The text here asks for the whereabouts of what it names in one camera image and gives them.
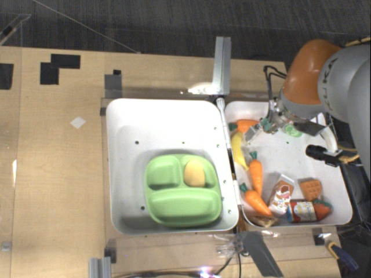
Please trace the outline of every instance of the green divided plate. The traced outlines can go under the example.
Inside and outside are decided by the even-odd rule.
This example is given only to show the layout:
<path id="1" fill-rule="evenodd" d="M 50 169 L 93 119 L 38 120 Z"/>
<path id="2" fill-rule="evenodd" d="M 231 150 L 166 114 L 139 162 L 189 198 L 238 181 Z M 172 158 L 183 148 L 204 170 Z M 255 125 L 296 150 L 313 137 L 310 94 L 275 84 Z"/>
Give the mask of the green divided plate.
<path id="1" fill-rule="evenodd" d="M 183 181 L 184 167 L 199 161 L 205 173 L 205 187 L 190 187 Z M 221 213 L 221 193 L 214 166 L 201 156 L 162 155 L 146 168 L 147 207 L 154 221 L 174 228 L 206 225 Z"/>

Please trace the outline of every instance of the carrot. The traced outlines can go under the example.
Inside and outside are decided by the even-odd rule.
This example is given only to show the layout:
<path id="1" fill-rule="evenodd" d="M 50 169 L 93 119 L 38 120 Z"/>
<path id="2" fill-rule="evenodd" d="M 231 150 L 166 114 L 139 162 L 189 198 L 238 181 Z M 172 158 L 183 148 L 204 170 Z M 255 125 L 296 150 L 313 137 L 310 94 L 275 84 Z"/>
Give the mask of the carrot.
<path id="1" fill-rule="evenodd" d="M 250 156 L 253 158 L 249 165 L 253 188 L 258 195 L 261 196 L 261 190 L 263 189 L 263 166 L 261 162 L 257 160 L 256 151 L 251 152 Z"/>
<path id="2" fill-rule="evenodd" d="M 250 204 L 257 212 L 264 216 L 272 217 L 273 214 L 269 210 L 268 206 L 265 204 L 261 196 L 256 191 L 247 191 L 245 192 L 245 200 Z"/>
<path id="3" fill-rule="evenodd" d="M 255 126 L 257 123 L 259 123 L 257 120 L 252 119 L 240 119 L 237 121 L 237 130 L 239 132 L 246 133 L 251 126 Z"/>

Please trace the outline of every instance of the banana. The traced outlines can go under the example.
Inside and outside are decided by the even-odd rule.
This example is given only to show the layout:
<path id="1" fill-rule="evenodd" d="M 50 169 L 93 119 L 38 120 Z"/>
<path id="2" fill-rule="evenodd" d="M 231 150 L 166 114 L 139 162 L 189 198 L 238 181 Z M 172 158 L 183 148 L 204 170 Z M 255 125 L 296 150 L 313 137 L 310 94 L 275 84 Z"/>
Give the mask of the banana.
<path id="1" fill-rule="evenodd" d="M 241 150 L 242 137 L 243 134 L 241 132 L 237 132 L 232 136 L 231 145 L 233 158 L 236 163 L 240 164 L 246 171 L 248 171 L 249 167 L 246 165 L 245 158 Z"/>

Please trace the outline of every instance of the wooden countertop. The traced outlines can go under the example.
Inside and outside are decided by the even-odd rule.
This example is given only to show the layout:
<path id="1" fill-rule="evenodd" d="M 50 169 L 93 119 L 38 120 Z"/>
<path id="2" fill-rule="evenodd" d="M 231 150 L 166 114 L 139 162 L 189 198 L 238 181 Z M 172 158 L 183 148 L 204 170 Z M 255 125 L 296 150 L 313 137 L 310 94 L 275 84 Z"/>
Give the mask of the wooden countertop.
<path id="1" fill-rule="evenodd" d="M 49 63 L 52 53 L 80 55 L 81 67 L 60 69 L 59 85 L 40 85 L 40 63 Z M 121 70 L 123 88 L 183 90 L 212 80 L 213 59 L 0 47 L 0 63 L 14 64 L 12 89 L 0 90 L 0 142 L 9 142 L 9 148 L 0 149 L 0 215 L 12 215 L 14 209 L 13 225 L 12 218 L 0 222 L 0 241 L 13 243 L 12 251 L 0 252 L 0 275 L 87 277 L 89 258 L 101 258 L 106 244 L 99 114 L 104 75 Z M 283 63 L 232 60 L 231 91 L 264 94 L 266 64 L 285 69 Z M 274 91 L 281 86 L 282 81 L 275 81 Z M 71 125 L 77 117 L 86 121 L 79 129 Z M 323 231 L 339 242 L 334 227 Z M 337 262 L 324 246 L 314 246 L 310 230 L 292 233 L 295 237 L 267 242 L 285 277 L 340 277 Z M 297 237 L 301 233 L 305 238 Z M 166 247 L 152 250 L 168 256 Z M 131 252 L 138 250 L 132 247 Z M 216 267 L 224 263 L 210 259 Z M 133 269 L 141 269 L 143 260 L 132 261 Z M 236 262 L 223 277 L 237 277 Z M 260 277 L 251 258 L 242 262 L 243 277 Z M 183 263 L 174 259 L 172 265 Z"/>

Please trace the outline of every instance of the metal bracket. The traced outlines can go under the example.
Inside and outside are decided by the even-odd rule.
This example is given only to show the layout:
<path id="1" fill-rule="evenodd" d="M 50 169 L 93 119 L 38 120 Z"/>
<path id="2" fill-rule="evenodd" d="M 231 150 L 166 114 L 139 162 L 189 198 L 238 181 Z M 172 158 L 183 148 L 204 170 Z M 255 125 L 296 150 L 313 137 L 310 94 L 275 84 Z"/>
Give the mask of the metal bracket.
<path id="1" fill-rule="evenodd" d="M 238 236 L 263 277 L 283 277 L 260 232 L 241 232 Z"/>
<path id="2" fill-rule="evenodd" d="M 89 278 L 111 278 L 111 258 L 91 258 L 89 260 Z"/>
<path id="3" fill-rule="evenodd" d="M 220 95 L 230 93 L 231 46 L 230 37 L 216 38 L 212 86 L 217 89 L 217 94 Z"/>
<path id="4" fill-rule="evenodd" d="M 3 45 L 12 35 L 31 17 L 30 14 L 19 14 L 9 25 L 0 32 L 0 46 Z"/>

